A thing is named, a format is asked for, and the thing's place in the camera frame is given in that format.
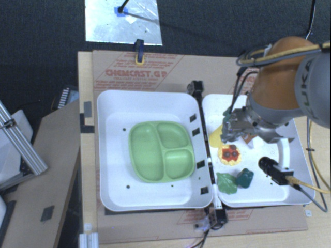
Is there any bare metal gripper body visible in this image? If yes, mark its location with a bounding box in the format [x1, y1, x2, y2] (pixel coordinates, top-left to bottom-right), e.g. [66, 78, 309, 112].
[223, 107, 279, 143]

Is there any yellow banana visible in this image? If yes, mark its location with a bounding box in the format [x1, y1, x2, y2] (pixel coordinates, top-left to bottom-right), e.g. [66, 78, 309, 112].
[208, 126, 225, 148]

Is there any brown and white carton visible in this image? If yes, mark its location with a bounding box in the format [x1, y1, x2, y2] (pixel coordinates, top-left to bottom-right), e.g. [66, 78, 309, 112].
[242, 134, 257, 150]

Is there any pizza slice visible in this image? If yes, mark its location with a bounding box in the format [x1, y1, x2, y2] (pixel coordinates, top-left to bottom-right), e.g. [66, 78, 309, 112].
[217, 144, 242, 167]

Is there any thin black and white rod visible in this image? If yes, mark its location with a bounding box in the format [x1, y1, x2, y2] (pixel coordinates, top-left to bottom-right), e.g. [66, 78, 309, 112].
[196, 91, 220, 209]

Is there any dark green broccoli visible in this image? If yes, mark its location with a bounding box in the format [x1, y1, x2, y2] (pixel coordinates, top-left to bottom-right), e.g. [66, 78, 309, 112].
[236, 167, 254, 189]

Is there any green lettuce leaf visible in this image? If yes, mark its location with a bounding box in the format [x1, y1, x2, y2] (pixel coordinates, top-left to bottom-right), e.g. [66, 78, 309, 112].
[216, 172, 239, 195]

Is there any white plastic tray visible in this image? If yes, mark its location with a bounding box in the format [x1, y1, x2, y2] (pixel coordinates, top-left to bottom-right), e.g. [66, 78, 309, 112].
[201, 94, 317, 208]
[97, 89, 214, 212]

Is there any green divided plate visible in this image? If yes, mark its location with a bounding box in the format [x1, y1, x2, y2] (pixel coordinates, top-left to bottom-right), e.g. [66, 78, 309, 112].
[128, 121, 196, 183]

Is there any brown cardboard board red print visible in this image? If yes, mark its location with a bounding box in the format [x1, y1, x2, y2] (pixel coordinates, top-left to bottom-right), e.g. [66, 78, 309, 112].
[92, 50, 309, 245]

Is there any black cylinder on white bracket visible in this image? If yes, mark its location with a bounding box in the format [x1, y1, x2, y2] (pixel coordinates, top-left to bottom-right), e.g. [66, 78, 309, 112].
[258, 137, 295, 186]

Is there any black block with thin wires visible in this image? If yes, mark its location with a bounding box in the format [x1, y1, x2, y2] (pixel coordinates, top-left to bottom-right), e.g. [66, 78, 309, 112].
[208, 207, 229, 230]
[187, 80, 205, 97]

